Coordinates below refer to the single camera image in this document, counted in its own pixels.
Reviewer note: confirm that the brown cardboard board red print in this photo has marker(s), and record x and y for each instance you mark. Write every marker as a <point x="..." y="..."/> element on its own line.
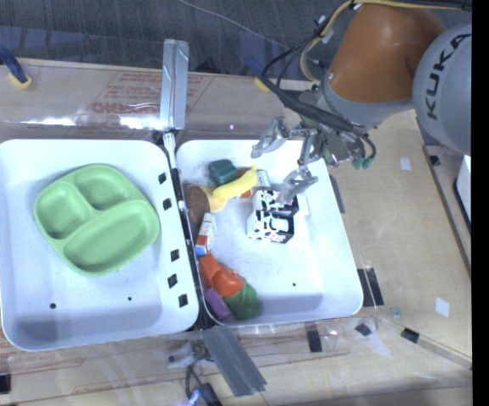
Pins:
<point x="79" y="95"/>

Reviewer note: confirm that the yellow rounded toy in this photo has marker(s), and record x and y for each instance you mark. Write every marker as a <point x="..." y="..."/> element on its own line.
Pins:
<point x="215" y="203"/>

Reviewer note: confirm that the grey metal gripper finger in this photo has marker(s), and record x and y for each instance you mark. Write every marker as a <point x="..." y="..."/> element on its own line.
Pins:
<point x="272" y="135"/>
<point x="297" y="182"/>

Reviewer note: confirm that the brown bread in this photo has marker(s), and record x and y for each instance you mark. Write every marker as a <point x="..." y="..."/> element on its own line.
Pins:
<point x="196" y="205"/>

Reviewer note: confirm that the small orange and blue carton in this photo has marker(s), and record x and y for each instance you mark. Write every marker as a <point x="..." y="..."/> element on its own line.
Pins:
<point x="201" y="245"/>

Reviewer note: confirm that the black and white patterned carton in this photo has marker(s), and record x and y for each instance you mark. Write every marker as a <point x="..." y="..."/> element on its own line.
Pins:
<point x="270" y="222"/>

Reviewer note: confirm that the green broccoli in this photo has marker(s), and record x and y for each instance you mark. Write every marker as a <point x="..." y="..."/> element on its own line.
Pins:
<point x="245" y="303"/>

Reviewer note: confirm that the orange carrot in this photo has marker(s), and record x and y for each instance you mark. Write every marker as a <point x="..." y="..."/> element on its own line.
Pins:
<point x="208" y="269"/>

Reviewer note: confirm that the purple block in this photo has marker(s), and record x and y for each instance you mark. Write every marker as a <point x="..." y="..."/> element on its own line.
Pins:
<point x="215" y="303"/>

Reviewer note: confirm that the small white and orange carton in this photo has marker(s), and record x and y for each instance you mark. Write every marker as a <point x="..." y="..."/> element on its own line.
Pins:
<point x="207" y="226"/>

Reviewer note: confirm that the green divided plate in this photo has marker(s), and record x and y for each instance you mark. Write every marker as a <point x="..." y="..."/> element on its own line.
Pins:
<point x="100" y="226"/>

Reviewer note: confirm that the small white and red can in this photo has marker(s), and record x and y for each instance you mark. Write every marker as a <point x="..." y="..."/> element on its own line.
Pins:
<point x="263" y="179"/>

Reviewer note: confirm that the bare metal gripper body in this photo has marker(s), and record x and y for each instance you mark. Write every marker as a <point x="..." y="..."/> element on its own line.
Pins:
<point x="335" y="144"/>

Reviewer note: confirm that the dark green cube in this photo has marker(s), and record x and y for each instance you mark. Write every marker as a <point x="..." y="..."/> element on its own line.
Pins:
<point x="222" y="171"/>

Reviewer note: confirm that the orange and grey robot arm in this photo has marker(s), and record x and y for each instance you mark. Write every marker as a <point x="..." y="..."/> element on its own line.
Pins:
<point x="380" y="53"/>

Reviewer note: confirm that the white plastic tray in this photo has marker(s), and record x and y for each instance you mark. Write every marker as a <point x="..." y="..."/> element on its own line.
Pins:
<point x="303" y="264"/>
<point x="29" y="248"/>

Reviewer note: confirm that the orange red bottle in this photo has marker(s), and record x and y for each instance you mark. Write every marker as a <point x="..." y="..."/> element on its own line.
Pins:
<point x="229" y="283"/>

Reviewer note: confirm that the yellow banana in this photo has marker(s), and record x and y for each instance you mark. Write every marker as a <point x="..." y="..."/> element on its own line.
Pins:
<point x="236" y="186"/>

